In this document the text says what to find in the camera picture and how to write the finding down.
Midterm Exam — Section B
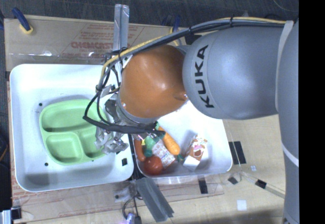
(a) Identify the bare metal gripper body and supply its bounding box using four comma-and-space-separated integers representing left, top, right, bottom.
104, 95, 133, 142

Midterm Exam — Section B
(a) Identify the brown sausage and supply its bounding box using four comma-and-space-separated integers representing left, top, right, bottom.
134, 138, 147, 163

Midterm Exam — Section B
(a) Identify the green toy vegetable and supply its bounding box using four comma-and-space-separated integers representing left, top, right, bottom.
141, 122, 166, 158

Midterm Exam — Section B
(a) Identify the green divided plate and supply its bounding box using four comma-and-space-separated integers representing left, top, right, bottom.
39, 99, 114, 166

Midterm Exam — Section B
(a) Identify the red tomato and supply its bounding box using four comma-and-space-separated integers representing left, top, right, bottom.
144, 155, 164, 176

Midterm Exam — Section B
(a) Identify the white and orange packet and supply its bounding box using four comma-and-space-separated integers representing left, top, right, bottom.
151, 139, 176, 170

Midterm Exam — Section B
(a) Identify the orange carrot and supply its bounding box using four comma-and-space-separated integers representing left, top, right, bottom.
157, 125, 185, 163

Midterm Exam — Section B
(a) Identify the white plastic tray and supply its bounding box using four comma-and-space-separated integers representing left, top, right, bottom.
131, 44, 234, 178
9, 63, 135, 193

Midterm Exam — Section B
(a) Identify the white carton with brown print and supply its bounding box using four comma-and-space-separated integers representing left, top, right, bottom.
183, 134, 209, 172

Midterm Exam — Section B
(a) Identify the brown cardboard board, red print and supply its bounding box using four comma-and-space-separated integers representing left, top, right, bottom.
4, 14, 225, 222

